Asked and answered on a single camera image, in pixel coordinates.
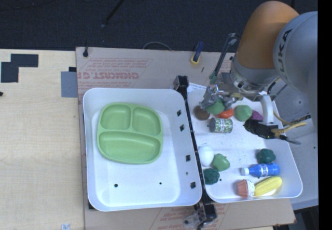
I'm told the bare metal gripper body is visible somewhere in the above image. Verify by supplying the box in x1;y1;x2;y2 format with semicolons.
213;72;276;103

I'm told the light green round fruit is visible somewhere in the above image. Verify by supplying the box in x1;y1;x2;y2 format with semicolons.
206;98;226;116

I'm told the orange toy carrot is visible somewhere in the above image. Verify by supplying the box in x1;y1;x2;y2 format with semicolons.
216;108;235;119

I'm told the light green apple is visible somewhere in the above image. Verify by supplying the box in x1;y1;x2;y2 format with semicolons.
234;104;253;123

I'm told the green printed can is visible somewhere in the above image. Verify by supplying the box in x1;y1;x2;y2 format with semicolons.
209;117;233;134

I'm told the purple toy vegetable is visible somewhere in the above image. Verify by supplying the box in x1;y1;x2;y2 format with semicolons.
250;110;265;122

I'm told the white plastic tray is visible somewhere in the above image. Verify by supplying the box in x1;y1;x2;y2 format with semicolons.
187;84;303;204
82;87;203;212

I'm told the white egg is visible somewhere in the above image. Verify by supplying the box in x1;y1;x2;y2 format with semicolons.
198;145;215;167

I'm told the brown cardboard board red print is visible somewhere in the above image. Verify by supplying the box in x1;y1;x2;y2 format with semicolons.
75;46;297;230

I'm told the light green pepper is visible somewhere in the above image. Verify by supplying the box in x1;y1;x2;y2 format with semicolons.
211;153;231;172

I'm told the dark green broccoli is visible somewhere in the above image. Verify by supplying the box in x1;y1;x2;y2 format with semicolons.
203;168;221;186
256;148;276;165

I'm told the blue bottle white cap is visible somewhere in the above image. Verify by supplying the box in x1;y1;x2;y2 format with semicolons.
240;163;281;179

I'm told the brown and white cupcake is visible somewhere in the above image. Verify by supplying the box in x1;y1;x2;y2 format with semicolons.
236;179;256;198

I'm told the green divided plate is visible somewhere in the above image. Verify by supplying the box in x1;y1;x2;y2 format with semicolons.
96;102;164;165

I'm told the yellow corn cob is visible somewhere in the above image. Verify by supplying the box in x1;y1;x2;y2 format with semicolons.
254;176;283;197

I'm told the black cylinder on white bracket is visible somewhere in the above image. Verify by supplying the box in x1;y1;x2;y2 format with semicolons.
243;94;280;141

